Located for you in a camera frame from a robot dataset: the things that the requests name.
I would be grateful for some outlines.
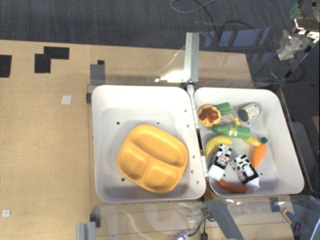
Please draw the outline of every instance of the white sticker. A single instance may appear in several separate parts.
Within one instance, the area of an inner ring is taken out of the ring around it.
[[[70,105],[71,104],[71,95],[63,95],[61,104],[62,105]]]
[[[2,210],[2,217],[10,217],[10,209]]]

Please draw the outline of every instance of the can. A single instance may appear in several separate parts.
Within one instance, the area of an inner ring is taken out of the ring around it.
[[[260,114],[260,108],[256,103],[250,103],[238,110],[239,118],[247,122]]]

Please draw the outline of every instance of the banana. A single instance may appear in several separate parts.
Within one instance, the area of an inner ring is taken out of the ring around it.
[[[239,121],[238,117],[235,117],[233,120],[235,121],[236,126],[244,127],[243,124]],[[256,137],[252,136],[252,134],[250,134],[250,137],[248,139],[244,139],[244,141],[255,147],[258,147],[261,144]]]
[[[231,138],[224,136],[224,135],[218,135],[218,136],[211,138],[204,145],[205,158],[208,158],[209,154],[213,150],[215,150],[220,144],[230,145],[231,143],[232,143]]]

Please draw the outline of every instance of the brown sausage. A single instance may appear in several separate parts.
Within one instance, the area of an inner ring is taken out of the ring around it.
[[[217,183],[219,187],[235,194],[246,193],[248,190],[248,187],[246,185],[232,185],[224,181],[223,179],[220,179]]]

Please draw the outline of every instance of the orange divided plate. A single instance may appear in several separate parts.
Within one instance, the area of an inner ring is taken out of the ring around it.
[[[188,149],[179,139],[142,124],[126,137],[117,164],[129,180],[148,191],[162,194],[178,184],[188,158]]]

